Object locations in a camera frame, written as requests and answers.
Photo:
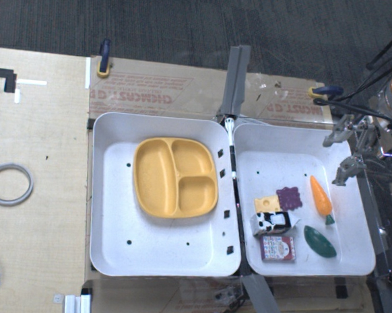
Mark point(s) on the black and white milk carton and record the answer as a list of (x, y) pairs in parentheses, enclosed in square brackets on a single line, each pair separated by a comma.
[(272, 223)]

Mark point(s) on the yellow divided plate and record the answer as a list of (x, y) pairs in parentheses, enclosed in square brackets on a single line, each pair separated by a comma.
[(154, 176)]

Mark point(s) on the brown cardboard board red print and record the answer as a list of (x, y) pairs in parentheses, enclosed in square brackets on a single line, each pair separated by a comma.
[(160, 92)]

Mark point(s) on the yellow cheese wedge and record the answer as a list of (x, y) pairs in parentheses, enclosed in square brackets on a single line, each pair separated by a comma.
[(266, 203)]

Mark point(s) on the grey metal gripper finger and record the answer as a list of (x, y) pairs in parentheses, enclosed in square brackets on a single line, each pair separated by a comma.
[(348, 169), (340, 130)]

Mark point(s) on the purple biscuit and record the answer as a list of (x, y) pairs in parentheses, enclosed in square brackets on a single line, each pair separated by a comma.
[(290, 197)]

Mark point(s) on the dark green leaf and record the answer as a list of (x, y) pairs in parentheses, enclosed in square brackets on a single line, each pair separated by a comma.
[(319, 242)]

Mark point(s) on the thin black and white rod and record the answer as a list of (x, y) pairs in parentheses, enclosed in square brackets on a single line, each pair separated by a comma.
[(235, 186)]

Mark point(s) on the small red carton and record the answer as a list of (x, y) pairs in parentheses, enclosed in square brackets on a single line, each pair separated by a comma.
[(277, 248)]

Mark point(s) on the white plastic tray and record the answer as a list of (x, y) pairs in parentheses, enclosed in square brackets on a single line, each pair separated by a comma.
[(283, 166), (162, 244)]

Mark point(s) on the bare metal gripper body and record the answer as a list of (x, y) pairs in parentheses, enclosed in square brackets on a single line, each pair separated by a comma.
[(378, 133)]

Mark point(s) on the orange carrot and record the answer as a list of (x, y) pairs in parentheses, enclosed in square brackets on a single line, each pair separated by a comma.
[(320, 196)]

